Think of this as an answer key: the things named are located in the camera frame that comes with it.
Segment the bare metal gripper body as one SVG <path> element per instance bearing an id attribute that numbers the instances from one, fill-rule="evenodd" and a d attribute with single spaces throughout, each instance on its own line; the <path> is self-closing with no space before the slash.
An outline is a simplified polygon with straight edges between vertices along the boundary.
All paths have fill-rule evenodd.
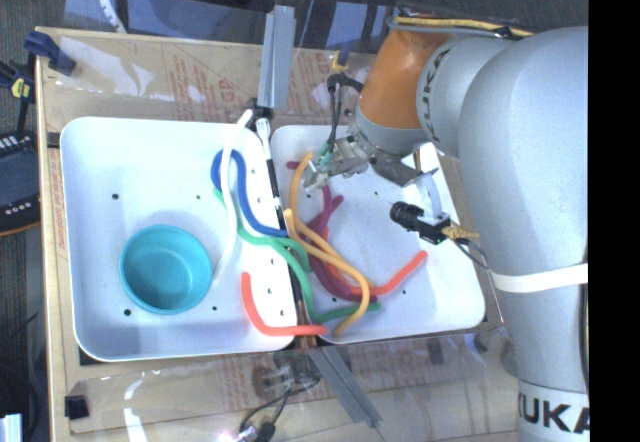
<path id="1" fill-rule="evenodd" d="M 338 138 L 330 147 L 328 174 L 333 176 L 350 177 L 367 171 L 371 154 L 367 152 L 362 142 L 353 134 Z"/>

